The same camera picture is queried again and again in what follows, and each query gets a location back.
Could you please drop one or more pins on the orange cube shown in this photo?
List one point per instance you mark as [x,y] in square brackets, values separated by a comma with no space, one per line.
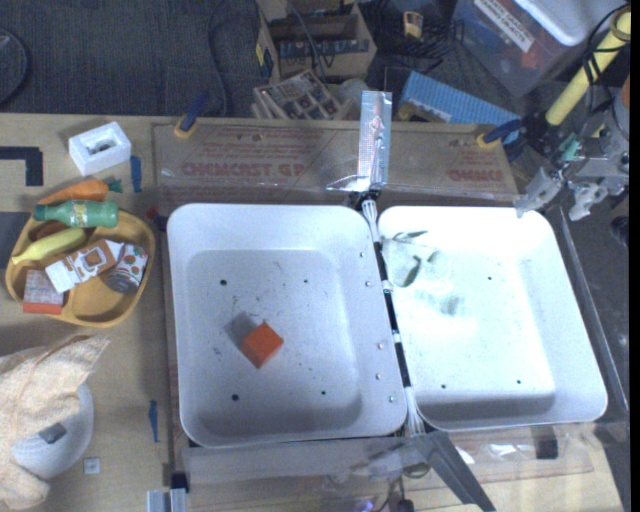
[262,346]

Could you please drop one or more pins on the brown cardboard board red print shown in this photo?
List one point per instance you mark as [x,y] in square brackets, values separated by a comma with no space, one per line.
[280,170]

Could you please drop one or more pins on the pale cloth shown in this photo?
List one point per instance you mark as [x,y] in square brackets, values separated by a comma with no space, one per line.
[35,380]

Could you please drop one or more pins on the orange carrot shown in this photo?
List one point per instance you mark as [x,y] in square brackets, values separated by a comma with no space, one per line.
[82,191]

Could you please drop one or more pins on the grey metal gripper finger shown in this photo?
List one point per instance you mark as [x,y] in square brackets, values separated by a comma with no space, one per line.
[539,187]
[586,197]

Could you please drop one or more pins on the yellow banana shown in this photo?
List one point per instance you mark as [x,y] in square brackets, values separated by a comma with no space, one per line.
[52,245]

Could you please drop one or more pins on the white plastic tray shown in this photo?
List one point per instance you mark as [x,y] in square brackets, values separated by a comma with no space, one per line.
[495,340]
[300,300]

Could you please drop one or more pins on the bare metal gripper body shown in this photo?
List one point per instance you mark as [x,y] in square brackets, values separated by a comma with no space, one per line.
[602,157]

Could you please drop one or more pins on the white foam box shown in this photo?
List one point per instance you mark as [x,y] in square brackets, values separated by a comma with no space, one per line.
[100,149]

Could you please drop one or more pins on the white bowl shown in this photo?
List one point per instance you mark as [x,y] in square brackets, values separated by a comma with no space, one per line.
[65,455]

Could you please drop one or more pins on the orange divided plate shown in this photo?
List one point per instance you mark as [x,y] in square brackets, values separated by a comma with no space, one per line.
[95,302]

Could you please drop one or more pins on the small printed can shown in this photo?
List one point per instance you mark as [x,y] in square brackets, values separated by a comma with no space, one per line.
[129,270]

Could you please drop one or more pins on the white and brown carton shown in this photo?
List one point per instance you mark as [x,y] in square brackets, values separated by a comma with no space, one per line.
[80,265]

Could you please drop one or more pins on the orange and white packet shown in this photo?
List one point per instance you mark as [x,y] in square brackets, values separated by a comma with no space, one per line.
[42,297]

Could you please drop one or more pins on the green bottle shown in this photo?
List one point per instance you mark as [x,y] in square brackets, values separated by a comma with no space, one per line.
[75,214]

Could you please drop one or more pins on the thin black and white rod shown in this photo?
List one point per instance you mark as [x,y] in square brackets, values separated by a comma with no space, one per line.
[389,295]

